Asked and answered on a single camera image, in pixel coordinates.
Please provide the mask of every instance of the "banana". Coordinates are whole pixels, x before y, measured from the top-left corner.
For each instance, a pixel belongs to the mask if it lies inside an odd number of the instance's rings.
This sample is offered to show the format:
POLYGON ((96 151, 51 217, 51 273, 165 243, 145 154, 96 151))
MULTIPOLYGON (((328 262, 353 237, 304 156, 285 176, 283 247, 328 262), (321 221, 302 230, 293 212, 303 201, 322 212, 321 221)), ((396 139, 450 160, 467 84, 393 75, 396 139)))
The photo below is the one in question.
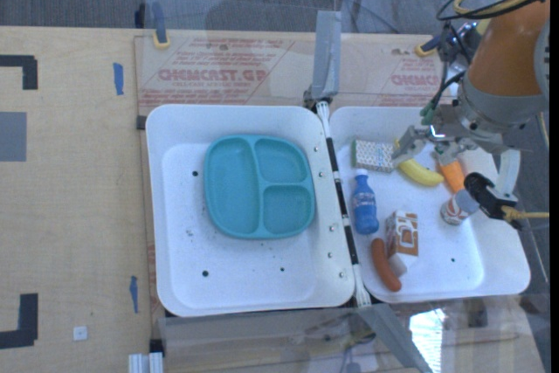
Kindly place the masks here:
MULTIPOLYGON (((399 147, 397 139, 394 142, 394 146, 396 148, 399 147)), ((439 174, 437 171, 432 171, 431 169, 424 167, 415 159, 408 159, 400 162, 398 164, 398 169, 400 169, 412 181, 421 183, 427 187, 437 186, 445 180, 443 175, 439 174)))

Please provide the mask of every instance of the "brown and white carton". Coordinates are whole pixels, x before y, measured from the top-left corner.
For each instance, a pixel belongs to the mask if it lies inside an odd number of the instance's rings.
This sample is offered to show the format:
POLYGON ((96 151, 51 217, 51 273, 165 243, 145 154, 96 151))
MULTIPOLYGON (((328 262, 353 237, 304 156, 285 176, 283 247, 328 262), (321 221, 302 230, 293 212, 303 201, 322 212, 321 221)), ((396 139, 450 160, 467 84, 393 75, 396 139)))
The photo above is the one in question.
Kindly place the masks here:
POLYGON ((418 260, 418 215, 396 210, 386 218, 385 225, 388 261, 400 277, 418 260))

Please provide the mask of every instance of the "teal plate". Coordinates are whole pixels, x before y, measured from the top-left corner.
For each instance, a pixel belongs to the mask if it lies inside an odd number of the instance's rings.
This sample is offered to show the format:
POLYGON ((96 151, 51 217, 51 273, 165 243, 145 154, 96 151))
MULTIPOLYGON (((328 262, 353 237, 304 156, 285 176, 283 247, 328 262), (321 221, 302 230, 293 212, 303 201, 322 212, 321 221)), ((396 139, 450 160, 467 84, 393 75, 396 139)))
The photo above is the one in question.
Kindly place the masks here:
POLYGON ((293 143, 267 135, 215 140, 204 160, 204 194, 210 218, 237 238, 285 238, 314 218, 308 160, 293 143))

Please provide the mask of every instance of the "white square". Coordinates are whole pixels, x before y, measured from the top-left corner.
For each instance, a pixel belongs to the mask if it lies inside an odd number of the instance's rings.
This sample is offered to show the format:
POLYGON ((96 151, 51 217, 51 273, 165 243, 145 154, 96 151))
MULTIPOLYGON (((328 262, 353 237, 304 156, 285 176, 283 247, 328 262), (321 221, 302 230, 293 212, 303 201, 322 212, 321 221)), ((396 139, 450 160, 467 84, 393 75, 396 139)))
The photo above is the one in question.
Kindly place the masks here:
POLYGON ((85 340, 87 340, 87 327, 74 327, 74 329, 73 329, 73 340, 74 341, 85 341, 85 340))

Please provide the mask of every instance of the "sausage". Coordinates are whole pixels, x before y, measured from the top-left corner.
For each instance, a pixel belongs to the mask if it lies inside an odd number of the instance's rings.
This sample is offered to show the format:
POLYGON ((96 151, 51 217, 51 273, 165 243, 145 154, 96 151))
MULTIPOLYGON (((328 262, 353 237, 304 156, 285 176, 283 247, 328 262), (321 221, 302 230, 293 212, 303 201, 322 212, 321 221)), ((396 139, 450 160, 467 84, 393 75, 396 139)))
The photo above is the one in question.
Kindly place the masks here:
POLYGON ((402 289, 402 282, 398 279, 395 273, 392 272, 386 251, 384 250, 384 240, 382 238, 375 238, 371 243, 371 251, 373 254, 373 264, 378 272, 384 285, 392 292, 396 293, 402 289))

